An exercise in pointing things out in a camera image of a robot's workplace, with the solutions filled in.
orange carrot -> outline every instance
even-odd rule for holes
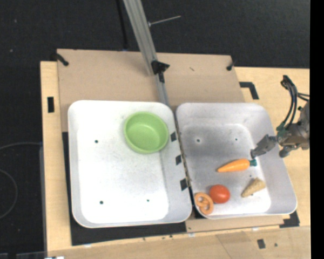
[[[224,173],[224,172],[243,171],[248,169],[250,164],[251,162],[248,159],[245,158],[237,159],[219,167],[217,169],[217,172]]]

plastic vegetable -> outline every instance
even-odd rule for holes
[[[196,193],[195,197],[195,204],[199,206],[199,210],[205,214],[211,214],[214,210],[214,202],[212,201],[211,197],[205,193]]]
[[[224,172],[237,172],[237,171],[244,171],[249,168],[249,166],[256,166],[257,162],[255,159],[249,161],[246,158],[236,159],[232,162],[229,162],[217,169],[217,172],[224,173]]]
[[[214,203],[225,203],[230,199],[231,192],[226,186],[218,184],[210,188],[209,196]]]
[[[266,187],[265,182],[259,178],[255,178],[243,191],[241,194],[242,197],[247,197],[252,195],[255,192],[263,190]]]

wire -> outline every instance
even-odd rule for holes
[[[14,147],[14,146],[22,146],[22,145],[37,145],[37,146],[41,146],[41,143],[38,143],[38,142],[17,142],[17,143],[8,144],[8,145],[5,145],[5,146],[0,147],[0,151],[2,149]]]
[[[298,93],[298,95],[309,97],[309,94],[304,94],[304,93],[300,93],[300,92]]]
[[[0,219],[2,219],[3,217],[6,217],[14,209],[14,207],[16,206],[16,203],[17,203],[17,200],[18,200],[18,187],[17,187],[17,183],[16,183],[15,179],[8,172],[0,169],[0,173],[6,175],[13,182],[13,185],[14,185],[14,188],[15,188],[15,199],[14,199],[11,207],[4,214],[2,214],[0,216]]]
[[[296,87],[293,85],[292,87],[292,92],[293,92],[293,97],[292,99],[294,100],[294,108],[293,108],[293,115],[291,117],[291,120],[289,121],[289,124],[286,126],[286,129],[288,129],[290,127],[290,125],[293,123],[295,114],[296,114],[296,108],[298,107],[298,90],[296,89]]]
[[[291,112],[292,112],[292,110],[293,110],[293,105],[294,105],[293,92],[292,92],[292,90],[291,90],[291,88],[290,88],[289,85],[286,86],[286,87],[287,87],[288,90],[289,90],[289,93],[290,93],[290,95],[291,95],[292,101],[291,101],[291,106],[290,106],[290,108],[289,108],[288,114],[287,114],[287,116],[285,117],[285,119],[283,120],[283,123],[284,123],[284,124],[287,122],[289,116],[291,116]]]
[[[3,150],[3,149],[10,148],[10,147],[23,146],[23,145],[41,147],[41,143],[38,143],[38,142],[17,142],[17,143],[8,144],[8,145],[0,147],[0,151]],[[15,207],[15,205],[17,203],[17,200],[18,200],[18,186],[17,186],[17,183],[16,183],[15,179],[8,172],[0,169],[0,173],[6,175],[13,182],[13,186],[15,188],[15,199],[14,199],[11,207],[4,214],[2,214],[0,216],[0,219],[2,219],[3,217],[6,217],[14,209],[14,207]]]
[[[298,97],[301,99],[301,100],[304,100],[304,101],[309,101],[309,99],[306,99],[305,97],[303,97],[302,95],[299,95],[298,94]]]

red tomato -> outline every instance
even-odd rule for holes
[[[225,203],[231,197],[231,192],[224,185],[214,185],[210,188],[209,196],[214,203]]]

black clip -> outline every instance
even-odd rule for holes
[[[58,53],[53,53],[50,55],[50,60],[53,62],[57,62],[58,60],[60,60],[60,62],[64,65],[64,66],[68,66],[69,62],[67,62],[60,54]]]
[[[294,87],[295,85],[293,84],[292,80],[287,76],[283,75],[283,80],[281,81],[281,85],[288,90],[287,85],[290,85],[291,87]]]
[[[160,82],[164,83],[163,72],[166,71],[170,65],[166,64],[166,63],[158,62],[157,60],[153,60],[153,62],[151,63],[151,66],[152,66],[153,73],[155,75],[158,74],[158,78],[159,78]]]

